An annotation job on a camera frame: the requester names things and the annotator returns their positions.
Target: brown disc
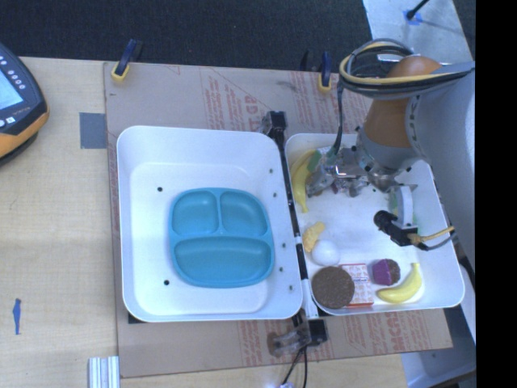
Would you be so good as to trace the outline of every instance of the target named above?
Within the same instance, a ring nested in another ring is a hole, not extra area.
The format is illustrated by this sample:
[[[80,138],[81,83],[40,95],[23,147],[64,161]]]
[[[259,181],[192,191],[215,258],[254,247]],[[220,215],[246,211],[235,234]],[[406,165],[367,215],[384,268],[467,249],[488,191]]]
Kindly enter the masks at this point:
[[[329,266],[318,270],[311,280],[316,301],[330,309],[348,305],[355,292],[352,276],[342,268]]]

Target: white ball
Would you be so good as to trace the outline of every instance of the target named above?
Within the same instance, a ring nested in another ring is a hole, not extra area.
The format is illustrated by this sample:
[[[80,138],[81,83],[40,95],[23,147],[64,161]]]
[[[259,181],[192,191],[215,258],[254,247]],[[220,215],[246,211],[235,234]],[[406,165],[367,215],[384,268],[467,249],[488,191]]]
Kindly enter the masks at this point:
[[[341,258],[338,247],[330,240],[317,240],[310,254],[313,262],[320,266],[334,266]]]

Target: cardboard sheet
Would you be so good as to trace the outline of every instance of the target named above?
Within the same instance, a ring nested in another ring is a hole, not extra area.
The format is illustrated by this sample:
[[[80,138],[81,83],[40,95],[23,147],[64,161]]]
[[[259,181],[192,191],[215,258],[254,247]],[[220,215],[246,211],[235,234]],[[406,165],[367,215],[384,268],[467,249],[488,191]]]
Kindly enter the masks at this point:
[[[267,337],[293,328],[292,320],[142,323],[122,298],[116,140],[144,124],[257,131],[269,111],[284,111],[286,139],[295,133],[335,133],[336,91],[322,94],[317,73],[185,65],[130,65],[116,82],[104,65],[111,223],[116,278],[116,317],[121,377],[289,363],[269,353]],[[332,85],[338,76],[332,76]],[[344,133],[364,122],[371,101],[345,91]],[[450,348],[443,310],[324,317],[329,340],[308,351],[309,361]]]

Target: table surface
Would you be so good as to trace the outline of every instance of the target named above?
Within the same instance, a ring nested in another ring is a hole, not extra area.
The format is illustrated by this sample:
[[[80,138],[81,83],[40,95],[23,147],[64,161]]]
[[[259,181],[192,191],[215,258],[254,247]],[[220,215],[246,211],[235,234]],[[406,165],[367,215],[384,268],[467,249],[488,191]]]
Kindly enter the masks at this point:
[[[36,141],[0,167],[0,386],[88,386],[117,355],[107,151],[82,149],[79,115],[105,113],[103,63],[24,57],[50,108]],[[13,308],[21,301],[19,334]],[[289,365],[125,378],[122,387],[277,387]],[[290,381],[301,386],[303,362]],[[308,386],[405,387],[400,355],[309,362]]]

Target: black fabric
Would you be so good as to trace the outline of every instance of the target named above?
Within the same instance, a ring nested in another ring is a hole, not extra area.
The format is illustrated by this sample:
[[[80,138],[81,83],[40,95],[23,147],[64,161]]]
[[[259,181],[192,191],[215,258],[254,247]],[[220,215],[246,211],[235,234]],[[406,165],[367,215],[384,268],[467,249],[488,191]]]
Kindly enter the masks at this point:
[[[476,0],[453,0],[475,59]],[[408,0],[413,8],[419,0]],[[371,39],[362,0],[0,0],[0,41],[19,56],[296,70],[307,49],[332,70]]]

